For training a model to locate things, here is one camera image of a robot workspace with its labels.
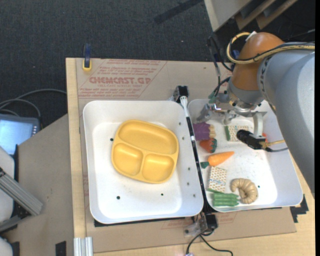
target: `white tray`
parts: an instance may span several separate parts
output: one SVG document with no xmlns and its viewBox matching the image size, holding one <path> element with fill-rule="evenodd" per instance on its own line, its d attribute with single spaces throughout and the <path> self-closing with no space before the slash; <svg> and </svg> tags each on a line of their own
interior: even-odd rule
<svg viewBox="0 0 320 256">
<path fill-rule="evenodd" d="M 189 103 L 188 110 L 192 123 L 196 123 L 197 117 L 200 116 L 201 110 L 207 103 L 207 99 L 195 99 Z M 270 142 L 282 140 L 277 117 L 268 103 L 263 101 L 257 111 L 267 112 L 263 117 L 263 132 L 267 134 L 268 140 Z M 218 166 L 227 170 L 225 193 L 231 193 L 231 180 L 245 178 L 252 180 L 257 186 L 258 198 L 251 204 L 240 203 L 235 207 L 213 207 L 213 193 L 207 190 L 211 169 L 207 167 L 202 169 L 202 178 L 210 206 L 218 212 L 232 212 L 298 205 L 303 199 L 303 192 L 289 151 L 266 152 L 254 150 L 241 141 L 227 141 L 223 119 L 223 115 L 214 113 L 214 116 L 206 123 L 215 127 L 217 139 L 215 153 L 234 151 L 234 155 L 230 159 Z M 230 125 L 245 125 L 249 126 L 252 133 L 254 131 L 252 117 L 237 117 L 231 121 Z M 199 145 L 199 141 L 196 145 L 199 161 L 207 161 L 210 154 Z M 284 143 L 272 146 L 273 149 L 284 147 L 286 147 Z"/>
<path fill-rule="evenodd" d="M 168 128 L 179 142 L 170 180 L 150 184 L 118 173 L 111 161 L 112 138 L 127 120 Z M 190 217 L 204 199 L 183 108 L 173 101 L 95 100 L 83 109 L 92 216 L 103 224 Z"/>
</svg>

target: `wooden edge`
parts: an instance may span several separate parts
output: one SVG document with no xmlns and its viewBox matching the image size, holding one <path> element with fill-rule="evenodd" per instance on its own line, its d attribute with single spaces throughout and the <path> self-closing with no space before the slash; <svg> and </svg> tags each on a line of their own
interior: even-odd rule
<svg viewBox="0 0 320 256">
<path fill-rule="evenodd" d="M 298 0 L 287 0 L 278 9 L 276 9 L 270 16 L 266 17 L 263 13 L 256 17 L 256 22 L 260 29 L 266 27 L 270 22 L 282 14 L 286 9 L 292 6 Z"/>
<path fill-rule="evenodd" d="M 254 11 L 252 11 L 249 16 L 242 18 L 241 13 L 239 12 L 234 16 L 234 19 L 238 25 L 239 30 L 242 30 L 246 25 L 252 22 L 259 14 L 261 14 L 266 8 L 268 8 L 276 0 L 266 0 L 260 4 Z"/>
<path fill-rule="evenodd" d="M 87 230 L 82 172 L 81 139 L 79 130 L 80 123 L 76 59 L 66 58 L 65 68 L 69 118 L 73 232 L 75 238 L 85 238 Z"/>
</svg>

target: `yellow cable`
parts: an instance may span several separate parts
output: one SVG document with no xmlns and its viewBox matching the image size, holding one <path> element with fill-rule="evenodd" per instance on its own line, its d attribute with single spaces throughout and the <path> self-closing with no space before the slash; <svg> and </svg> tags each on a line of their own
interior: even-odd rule
<svg viewBox="0 0 320 256">
<path fill-rule="evenodd" d="M 250 35 L 251 33 L 249 32 L 242 32 L 242 33 L 239 33 L 237 34 L 236 36 L 234 36 L 230 43 L 227 45 L 227 48 L 226 48 L 226 55 L 228 57 L 228 59 L 233 62 L 233 63 L 236 63 L 236 64 L 249 64 L 249 63 L 254 63 L 254 62 L 258 62 L 262 59 L 264 59 L 265 57 L 267 56 L 270 56 L 270 55 L 273 55 L 273 54 L 276 54 L 276 53 L 279 53 L 279 52 L 283 52 L 283 51 L 288 51 L 288 50 L 311 50 L 311 51 L 314 51 L 315 50 L 315 45 L 306 45 L 306 44 L 295 44 L 295 45 L 286 45 L 286 44 L 282 44 L 276 48 L 273 48 L 271 50 L 268 50 L 268 51 L 265 51 L 261 54 L 258 54 L 257 56 L 254 56 L 248 60 L 237 60 L 235 58 L 233 58 L 231 55 L 230 55 L 230 48 L 231 48 L 231 45 L 240 37 L 243 37 L 243 36 L 248 36 Z"/>
</svg>

